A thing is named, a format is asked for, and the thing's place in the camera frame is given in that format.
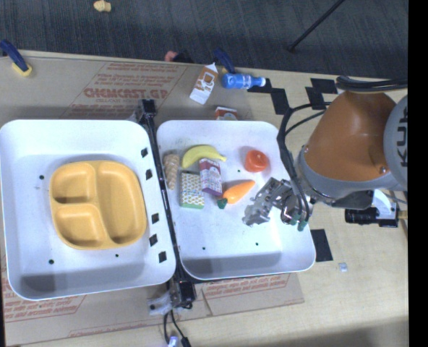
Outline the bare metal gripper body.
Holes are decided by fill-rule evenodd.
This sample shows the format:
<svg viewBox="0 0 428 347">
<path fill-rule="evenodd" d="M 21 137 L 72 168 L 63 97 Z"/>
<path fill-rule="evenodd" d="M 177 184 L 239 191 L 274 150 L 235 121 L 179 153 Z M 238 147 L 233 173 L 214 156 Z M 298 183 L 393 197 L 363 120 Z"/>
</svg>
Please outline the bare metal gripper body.
<svg viewBox="0 0 428 347">
<path fill-rule="evenodd" d="M 294 187 L 287 180 L 270 180 L 270 202 L 280 211 L 283 223 L 306 226 L 311 218 L 314 206 L 322 203 L 330 207 L 365 210 L 372 205 L 373 191 L 352 192 L 345 197 L 333 199 L 325 195 L 308 195 L 301 186 Z"/>
</svg>

